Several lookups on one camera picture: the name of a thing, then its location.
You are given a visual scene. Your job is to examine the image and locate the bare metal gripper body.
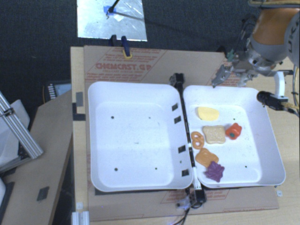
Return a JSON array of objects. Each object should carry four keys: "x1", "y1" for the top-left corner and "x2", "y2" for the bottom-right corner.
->
[{"x1": 231, "y1": 48, "x2": 278, "y2": 77}]

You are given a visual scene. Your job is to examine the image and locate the yellow cheese slice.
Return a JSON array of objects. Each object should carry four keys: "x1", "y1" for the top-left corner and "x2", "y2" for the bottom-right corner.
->
[{"x1": 195, "y1": 106, "x2": 220, "y2": 121}]

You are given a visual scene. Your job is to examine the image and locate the orange bell pepper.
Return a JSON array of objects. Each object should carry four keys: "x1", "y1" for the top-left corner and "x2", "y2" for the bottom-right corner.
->
[{"x1": 225, "y1": 122, "x2": 242, "y2": 140}]

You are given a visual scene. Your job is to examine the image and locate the beige bread slice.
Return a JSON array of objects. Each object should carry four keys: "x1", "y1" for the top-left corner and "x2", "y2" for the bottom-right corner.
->
[{"x1": 202, "y1": 125, "x2": 226, "y2": 144}]

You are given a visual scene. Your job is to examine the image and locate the thin black and white rod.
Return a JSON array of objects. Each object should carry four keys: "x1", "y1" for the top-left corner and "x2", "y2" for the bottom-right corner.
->
[{"x1": 177, "y1": 83, "x2": 200, "y2": 188}]

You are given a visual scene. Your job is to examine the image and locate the orange pretzel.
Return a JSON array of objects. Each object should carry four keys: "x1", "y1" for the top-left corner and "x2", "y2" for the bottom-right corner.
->
[{"x1": 190, "y1": 131, "x2": 204, "y2": 150}]

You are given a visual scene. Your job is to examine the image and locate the white plastic tray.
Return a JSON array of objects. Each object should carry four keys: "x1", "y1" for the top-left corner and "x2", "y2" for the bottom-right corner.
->
[
  {"x1": 88, "y1": 81, "x2": 194, "y2": 193},
  {"x1": 182, "y1": 85, "x2": 286, "y2": 188}
]

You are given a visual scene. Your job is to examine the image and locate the brown cardboard board red print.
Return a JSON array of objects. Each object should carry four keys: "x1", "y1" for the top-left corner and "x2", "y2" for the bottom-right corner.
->
[{"x1": 83, "y1": 45, "x2": 280, "y2": 222}]

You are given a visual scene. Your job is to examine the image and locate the orange toast slice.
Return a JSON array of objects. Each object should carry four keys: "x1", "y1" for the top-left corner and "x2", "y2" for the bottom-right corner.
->
[{"x1": 195, "y1": 148, "x2": 219, "y2": 169}]

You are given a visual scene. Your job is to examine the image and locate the purple grapes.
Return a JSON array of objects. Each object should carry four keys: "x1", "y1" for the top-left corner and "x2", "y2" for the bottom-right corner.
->
[{"x1": 205, "y1": 161, "x2": 225, "y2": 183}]

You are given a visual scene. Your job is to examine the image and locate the black cylinder on white bracket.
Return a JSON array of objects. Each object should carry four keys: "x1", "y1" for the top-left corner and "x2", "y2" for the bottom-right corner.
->
[{"x1": 256, "y1": 70, "x2": 289, "y2": 111}]

